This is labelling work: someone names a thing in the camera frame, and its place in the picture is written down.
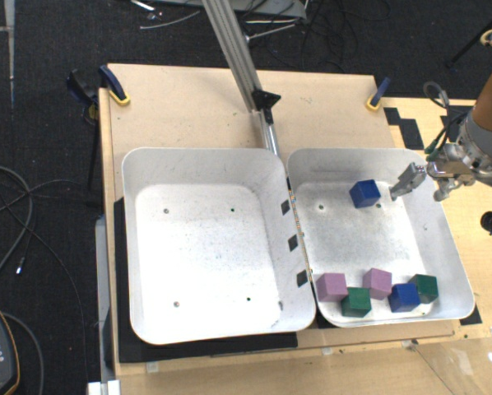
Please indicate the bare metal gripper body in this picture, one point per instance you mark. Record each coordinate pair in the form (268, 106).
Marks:
(456, 166)

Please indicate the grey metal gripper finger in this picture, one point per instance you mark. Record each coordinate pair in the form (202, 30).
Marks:
(445, 189)
(408, 179)

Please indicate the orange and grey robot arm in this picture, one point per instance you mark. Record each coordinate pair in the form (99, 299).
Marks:
(488, 109)

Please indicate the blue cube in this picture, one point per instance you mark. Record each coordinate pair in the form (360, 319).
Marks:
(404, 298)
(365, 193)

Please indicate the white plastic tray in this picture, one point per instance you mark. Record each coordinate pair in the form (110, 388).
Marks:
(205, 253)
(365, 245)

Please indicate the green cube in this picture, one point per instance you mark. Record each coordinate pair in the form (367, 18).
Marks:
(357, 303)
(427, 287)

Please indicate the purple cube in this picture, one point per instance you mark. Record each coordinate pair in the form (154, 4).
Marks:
(377, 282)
(331, 287)

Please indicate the pale wood board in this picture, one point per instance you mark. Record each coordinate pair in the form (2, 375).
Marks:
(188, 109)

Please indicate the black cylinder on white bracket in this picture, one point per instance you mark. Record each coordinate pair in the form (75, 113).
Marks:
(491, 222)

